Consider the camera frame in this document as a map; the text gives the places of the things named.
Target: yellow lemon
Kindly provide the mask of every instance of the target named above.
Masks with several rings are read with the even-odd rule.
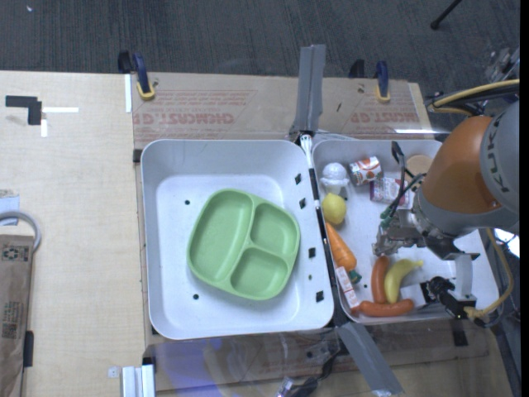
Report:
[[[346,201],[338,194],[328,193],[322,201],[322,210],[326,221],[339,225],[346,217]]]

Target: gray cable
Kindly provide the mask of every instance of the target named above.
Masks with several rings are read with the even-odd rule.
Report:
[[[33,241],[33,252],[35,253],[36,249],[39,248],[39,245],[41,244],[41,229],[39,228],[38,222],[29,213],[21,212],[19,210],[0,213],[0,221],[9,218],[21,219],[31,225],[35,232],[35,240]]]

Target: toy banana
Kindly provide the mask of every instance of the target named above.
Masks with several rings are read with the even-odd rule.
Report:
[[[384,277],[384,291],[388,303],[397,303],[398,294],[400,293],[400,284],[404,276],[409,274],[416,267],[422,266],[422,261],[411,261],[409,259],[400,259],[393,263]]]

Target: wooden table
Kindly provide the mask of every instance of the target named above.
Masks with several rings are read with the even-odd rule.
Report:
[[[192,74],[160,77],[176,84],[207,84]],[[217,84],[230,79],[221,77],[214,78]],[[35,346],[33,366],[24,374],[25,396],[118,396],[114,374],[122,366],[141,364],[145,296],[126,78],[0,72],[4,95],[35,96],[45,108],[79,109],[47,113],[43,137],[41,127],[27,124],[26,109],[0,107],[0,189],[19,193],[20,209],[36,218],[43,237],[33,266],[28,329],[35,334]],[[268,92],[276,89],[295,108],[296,79],[287,81],[290,93],[278,81],[284,80],[263,77],[253,81],[252,89],[259,94],[268,84]],[[341,96],[335,86],[332,90],[334,111]],[[416,85],[412,90],[420,98]],[[281,108],[277,100],[274,104]],[[425,126],[423,108],[417,107]],[[23,223],[0,228],[0,233],[32,234]],[[408,395],[510,395],[497,344],[491,332],[485,337],[486,355],[471,363],[456,359],[404,365],[395,374]],[[277,383],[226,386],[217,395],[272,395],[276,390]],[[349,392],[372,395],[359,372],[346,372],[324,381],[315,396]],[[174,394],[208,395],[207,390]]]

